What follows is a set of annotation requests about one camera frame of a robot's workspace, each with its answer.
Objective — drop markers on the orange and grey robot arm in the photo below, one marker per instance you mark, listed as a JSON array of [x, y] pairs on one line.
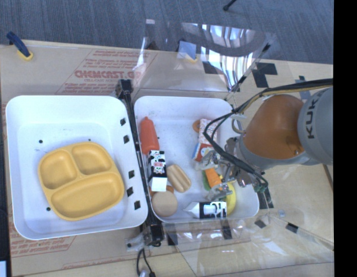
[[276, 128]]

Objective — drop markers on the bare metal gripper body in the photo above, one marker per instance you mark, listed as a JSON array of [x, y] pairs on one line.
[[239, 172]]

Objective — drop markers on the yellow banana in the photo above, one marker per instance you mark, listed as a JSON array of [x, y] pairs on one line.
[[232, 202]]

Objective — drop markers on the orange patterned white carton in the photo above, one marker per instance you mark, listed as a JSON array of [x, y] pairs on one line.
[[208, 128]]

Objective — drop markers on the black and white carton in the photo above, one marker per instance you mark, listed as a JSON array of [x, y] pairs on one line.
[[208, 209]]

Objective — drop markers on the yellow divided plate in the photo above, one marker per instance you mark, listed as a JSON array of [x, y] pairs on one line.
[[80, 180]]

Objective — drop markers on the orange carrot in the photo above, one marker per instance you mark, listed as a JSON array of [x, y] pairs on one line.
[[213, 177]]

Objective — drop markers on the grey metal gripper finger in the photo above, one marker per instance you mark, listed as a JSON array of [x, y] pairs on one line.
[[210, 159], [217, 193]]

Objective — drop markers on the tan hot dog bun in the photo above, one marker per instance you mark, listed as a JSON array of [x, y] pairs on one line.
[[179, 178]]

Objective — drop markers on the cow print milk carton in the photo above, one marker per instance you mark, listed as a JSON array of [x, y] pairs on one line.
[[157, 166]]

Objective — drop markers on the thin black rod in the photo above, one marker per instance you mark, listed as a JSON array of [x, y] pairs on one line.
[[134, 128]]

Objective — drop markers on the brown cardboard board red print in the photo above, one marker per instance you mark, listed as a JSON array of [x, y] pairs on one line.
[[66, 68]]

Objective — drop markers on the white plastic tray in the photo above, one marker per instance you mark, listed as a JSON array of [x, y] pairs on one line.
[[178, 111], [66, 117]]

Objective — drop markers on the orange bottle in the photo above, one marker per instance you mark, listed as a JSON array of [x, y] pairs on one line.
[[149, 134]]

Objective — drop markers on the round tan biscuit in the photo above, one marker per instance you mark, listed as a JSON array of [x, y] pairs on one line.
[[164, 204]]

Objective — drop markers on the orange doughnut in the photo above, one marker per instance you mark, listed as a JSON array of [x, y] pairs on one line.
[[196, 125]]

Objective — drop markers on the orange white blue carton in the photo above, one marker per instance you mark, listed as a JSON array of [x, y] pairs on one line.
[[201, 151]]

